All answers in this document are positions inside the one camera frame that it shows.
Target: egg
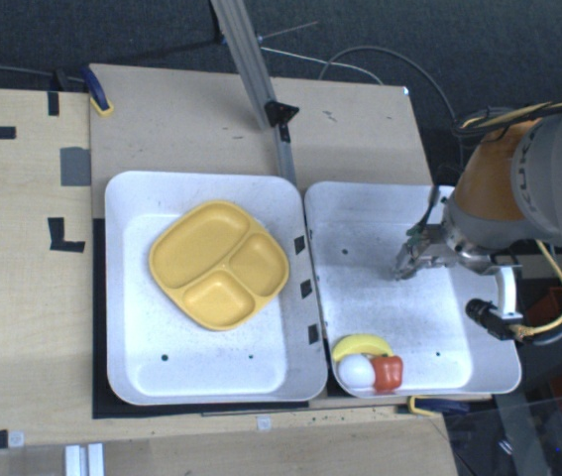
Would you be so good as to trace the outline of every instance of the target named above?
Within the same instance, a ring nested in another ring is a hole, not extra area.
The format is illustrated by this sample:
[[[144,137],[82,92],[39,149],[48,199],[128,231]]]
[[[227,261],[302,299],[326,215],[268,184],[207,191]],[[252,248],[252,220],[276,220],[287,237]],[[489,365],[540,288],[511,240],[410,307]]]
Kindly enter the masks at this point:
[[[376,382],[376,371],[364,354],[350,354],[338,363],[338,378],[348,388],[370,388]]]

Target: dark floor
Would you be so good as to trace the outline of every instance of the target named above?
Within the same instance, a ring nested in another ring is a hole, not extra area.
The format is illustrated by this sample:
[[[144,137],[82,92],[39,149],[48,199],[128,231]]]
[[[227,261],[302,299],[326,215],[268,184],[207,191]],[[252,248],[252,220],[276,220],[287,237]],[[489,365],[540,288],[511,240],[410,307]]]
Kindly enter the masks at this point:
[[[391,49],[424,68],[458,114],[489,105],[562,100],[562,0],[245,0],[257,33],[317,21],[263,46],[328,60],[351,47]],[[77,74],[90,62],[234,71],[212,39],[207,0],[0,0],[0,64]],[[321,65],[265,53],[271,75],[314,78]],[[406,85],[435,179],[454,181],[450,116],[408,63],[378,53],[343,61]],[[328,78],[373,82],[344,69]],[[35,76],[0,73],[0,87],[46,89]]]

